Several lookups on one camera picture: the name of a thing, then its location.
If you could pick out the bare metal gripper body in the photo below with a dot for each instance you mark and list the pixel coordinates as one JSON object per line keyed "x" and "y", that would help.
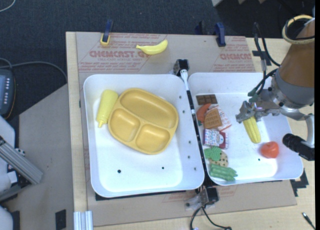
{"x": 268, "y": 102}

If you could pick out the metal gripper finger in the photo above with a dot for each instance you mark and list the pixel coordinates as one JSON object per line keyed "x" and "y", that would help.
{"x": 243, "y": 112}
{"x": 260, "y": 116}

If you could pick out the yellow corn cob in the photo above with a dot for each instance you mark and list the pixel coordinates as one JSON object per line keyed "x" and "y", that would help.
{"x": 253, "y": 131}

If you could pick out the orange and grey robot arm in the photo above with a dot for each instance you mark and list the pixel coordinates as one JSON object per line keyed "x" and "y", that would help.
{"x": 298, "y": 56}

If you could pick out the white packet with red print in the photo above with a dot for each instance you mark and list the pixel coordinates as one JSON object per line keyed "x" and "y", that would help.
{"x": 225, "y": 120}

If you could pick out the orange-brown waffle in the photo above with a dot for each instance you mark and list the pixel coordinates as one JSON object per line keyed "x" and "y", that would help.
{"x": 212, "y": 120}

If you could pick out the orange-red tomato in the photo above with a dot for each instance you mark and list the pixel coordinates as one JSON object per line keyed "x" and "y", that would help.
{"x": 270, "y": 149}

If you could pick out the colourful small carton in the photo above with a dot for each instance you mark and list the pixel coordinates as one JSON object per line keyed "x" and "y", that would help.
{"x": 215, "y": 139}

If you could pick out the brown chocolate bar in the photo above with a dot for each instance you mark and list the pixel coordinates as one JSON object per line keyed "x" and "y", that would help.
{"x": 206, "y": 99}

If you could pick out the orange carrot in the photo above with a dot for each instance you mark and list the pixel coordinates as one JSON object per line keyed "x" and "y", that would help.
{"x": 201, "y": 114}

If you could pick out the white plastic tray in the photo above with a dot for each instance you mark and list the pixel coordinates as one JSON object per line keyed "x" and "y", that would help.
{"x": 247, "y": 159}
{"x": 140, "y": 174}

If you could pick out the green broccoli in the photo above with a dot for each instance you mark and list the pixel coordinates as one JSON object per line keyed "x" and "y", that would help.
{"x": 212, "y": 152}

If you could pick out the thin black and white rod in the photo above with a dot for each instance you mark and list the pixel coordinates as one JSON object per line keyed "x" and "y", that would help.
{"x": 192, "y": 109}

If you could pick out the tan chocolate chip biscuit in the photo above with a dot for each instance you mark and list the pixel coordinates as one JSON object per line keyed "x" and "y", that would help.
{"x": 221, "y": 160}

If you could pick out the green asparagus bundle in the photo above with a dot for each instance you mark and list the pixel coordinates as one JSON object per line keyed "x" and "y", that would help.
{"x": 222, "y": 172}

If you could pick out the yellow divided plate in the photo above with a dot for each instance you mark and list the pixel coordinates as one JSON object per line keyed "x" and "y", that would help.
{"x": 142, "y": 119}

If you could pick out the yellow banana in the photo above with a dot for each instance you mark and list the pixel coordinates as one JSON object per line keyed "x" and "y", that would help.
{"x": 153, "y": 48}

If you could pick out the brown cardboard board red print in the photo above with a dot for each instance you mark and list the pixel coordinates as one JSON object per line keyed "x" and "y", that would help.
{"x": 120, "y": 56}

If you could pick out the yellow squeeze bottle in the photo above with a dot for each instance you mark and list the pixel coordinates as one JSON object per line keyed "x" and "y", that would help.
{"x": 106, "y": 106}

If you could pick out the black cylinder on white bracket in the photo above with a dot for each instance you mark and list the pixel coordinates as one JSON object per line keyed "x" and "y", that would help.
{"x": 298, "y": 145}

